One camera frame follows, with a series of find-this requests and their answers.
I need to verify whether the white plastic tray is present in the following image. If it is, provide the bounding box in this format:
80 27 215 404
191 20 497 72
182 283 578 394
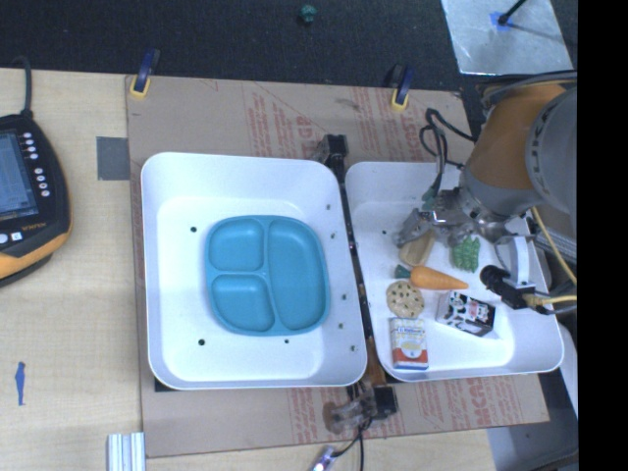
140 151 369 392
344 161 566 384

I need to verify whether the black cylinder on white bracket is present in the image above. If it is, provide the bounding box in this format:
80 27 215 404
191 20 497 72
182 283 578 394
479 235 540 311

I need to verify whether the cow print milk carton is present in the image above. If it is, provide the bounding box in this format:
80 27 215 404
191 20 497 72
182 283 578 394
435 289 497 339

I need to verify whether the blue divided plate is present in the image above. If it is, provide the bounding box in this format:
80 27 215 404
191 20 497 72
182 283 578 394
204 214 331 338

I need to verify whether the brown cardboard board, red print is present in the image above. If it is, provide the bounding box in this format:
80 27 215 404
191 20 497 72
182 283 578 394
125 75 551 459

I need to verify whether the orange carrot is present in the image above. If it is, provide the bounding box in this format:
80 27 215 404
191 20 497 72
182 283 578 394
393 263 470 292

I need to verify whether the tan chocolate chip biscuit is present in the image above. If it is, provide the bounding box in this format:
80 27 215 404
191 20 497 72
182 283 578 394
385 280 426 320

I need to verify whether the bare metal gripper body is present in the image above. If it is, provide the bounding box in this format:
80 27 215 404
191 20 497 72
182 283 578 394
427 187 514 245

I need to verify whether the black block with thin wires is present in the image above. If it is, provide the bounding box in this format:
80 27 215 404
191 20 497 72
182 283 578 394
371 385 399 420
315 133 350 167

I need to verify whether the tan bread slice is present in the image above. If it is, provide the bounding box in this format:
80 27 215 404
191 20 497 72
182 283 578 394
397 230 438 267

